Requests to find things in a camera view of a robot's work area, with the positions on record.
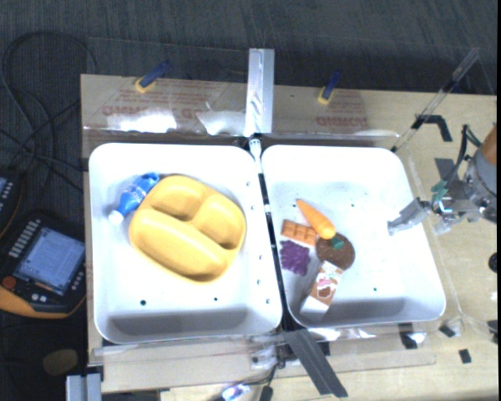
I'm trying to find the orange biscuit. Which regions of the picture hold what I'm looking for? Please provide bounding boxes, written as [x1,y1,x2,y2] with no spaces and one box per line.
[280,219,319,247]

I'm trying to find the white plastic tray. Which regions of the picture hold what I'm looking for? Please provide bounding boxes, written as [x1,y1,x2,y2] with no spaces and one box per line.
[260,144,448,330]
[88,141,284,346]

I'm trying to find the orange carrot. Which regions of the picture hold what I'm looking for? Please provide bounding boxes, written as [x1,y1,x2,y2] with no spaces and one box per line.
[296,198,346,251]

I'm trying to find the purple grapes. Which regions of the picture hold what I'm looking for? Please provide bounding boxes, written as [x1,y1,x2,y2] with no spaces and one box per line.
[279,240,311,277]

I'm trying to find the yellow divided plate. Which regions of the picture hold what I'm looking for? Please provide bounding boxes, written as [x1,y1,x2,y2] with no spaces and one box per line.
[128,174,248,284]

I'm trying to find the brown cardboard board red print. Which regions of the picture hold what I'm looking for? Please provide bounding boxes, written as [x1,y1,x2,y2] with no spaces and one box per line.
[79,73,498,393]

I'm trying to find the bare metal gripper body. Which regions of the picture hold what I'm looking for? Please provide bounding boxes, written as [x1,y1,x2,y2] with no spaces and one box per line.
[436,178,498,225]

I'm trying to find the brown round doughnut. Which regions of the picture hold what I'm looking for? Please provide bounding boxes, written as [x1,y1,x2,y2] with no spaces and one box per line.
[315,232,357,272]

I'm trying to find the white and brown carton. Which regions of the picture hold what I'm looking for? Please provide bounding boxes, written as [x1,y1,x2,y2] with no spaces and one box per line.
[298,261,345,319]

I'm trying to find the blue plastic bottle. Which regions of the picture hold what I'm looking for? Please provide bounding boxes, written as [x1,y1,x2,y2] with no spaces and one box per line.
[108,171,161,226]

